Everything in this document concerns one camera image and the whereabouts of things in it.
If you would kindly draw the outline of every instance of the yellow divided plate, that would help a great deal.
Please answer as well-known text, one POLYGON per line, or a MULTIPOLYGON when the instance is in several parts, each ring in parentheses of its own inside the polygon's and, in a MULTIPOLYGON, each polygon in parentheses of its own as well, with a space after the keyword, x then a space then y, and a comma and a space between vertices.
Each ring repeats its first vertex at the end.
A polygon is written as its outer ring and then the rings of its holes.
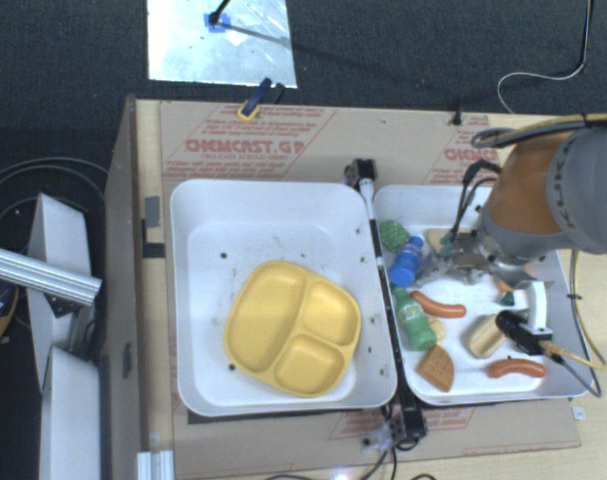
POLYGON ((235 366, 302 397, 330 392, 347 369, 361 333, 354 298, 294 263, 257 267, 225 324, 225 352, 235 366))

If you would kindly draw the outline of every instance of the black carpet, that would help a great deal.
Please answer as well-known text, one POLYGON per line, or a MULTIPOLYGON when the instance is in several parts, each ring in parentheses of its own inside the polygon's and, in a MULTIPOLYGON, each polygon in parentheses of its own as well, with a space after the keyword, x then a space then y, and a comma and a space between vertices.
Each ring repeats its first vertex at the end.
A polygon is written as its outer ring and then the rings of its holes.
MULTIPOLYGON (((504 111, 496 84, 509 72, 571 72, 586 8, 586 0, 286 1, 299 88, 282 103, 482 112, 504 111)), ((246 88, 149 81, 146 18, 146 0, 0 0, 0 168, 53 155, 107 167, 128 93, 247 97, 246 88)), ((583 73, 560 83, 511 79, 503 94, 519 113, 607 111, 607 0, 595 1, 583 73)), ((41 178, 34 187, 64 184, 41 178)), ((25 242, 28 217, 8 219, 2 245, 25 242)), ((29 480, 40 401, 29 331, 13 323, 8 332, 0 479, 29 480)))

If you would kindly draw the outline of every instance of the toy hot dog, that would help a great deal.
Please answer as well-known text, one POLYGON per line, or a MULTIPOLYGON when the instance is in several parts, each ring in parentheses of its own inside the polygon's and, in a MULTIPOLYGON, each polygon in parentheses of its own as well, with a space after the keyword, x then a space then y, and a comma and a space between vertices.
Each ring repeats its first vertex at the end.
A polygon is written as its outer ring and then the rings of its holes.
POLYGON ((443 304, 441 302, 436 302, 428 296, 423 295, 418 290, 410 292, 410 295, 416 299, 423 308, 423 311, 428 315, 436 316, 438 318, 461 318, 467 313, 463 304, 443 304))
POLYGON ((529 359, 502 359, 492 363, 487 369, 487 374, 492 378, 503 377, 508 373, 522 373, 530 377, 542 378, 546 372, 545 366, 529 359))

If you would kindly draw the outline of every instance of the toy green bottle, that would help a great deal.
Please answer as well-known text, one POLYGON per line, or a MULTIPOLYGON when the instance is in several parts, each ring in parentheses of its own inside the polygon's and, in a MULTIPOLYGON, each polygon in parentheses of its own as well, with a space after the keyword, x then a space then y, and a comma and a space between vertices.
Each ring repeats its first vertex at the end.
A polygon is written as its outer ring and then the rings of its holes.
POLYGON ((428 350, 436 345, 436 334, 430 328, 421 305, 402 286, 392 285, 396 299, 396 316, 413 350, 428 350))

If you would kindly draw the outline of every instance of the silver metal sheet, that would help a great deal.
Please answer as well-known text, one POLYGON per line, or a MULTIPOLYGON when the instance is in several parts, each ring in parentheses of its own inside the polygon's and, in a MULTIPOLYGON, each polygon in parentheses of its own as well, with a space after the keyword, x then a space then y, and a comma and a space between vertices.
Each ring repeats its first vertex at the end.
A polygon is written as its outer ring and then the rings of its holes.
POLYGON ((152 80, 255 86, 269 77, 296 88, 285 0, 147 0, 152 80))

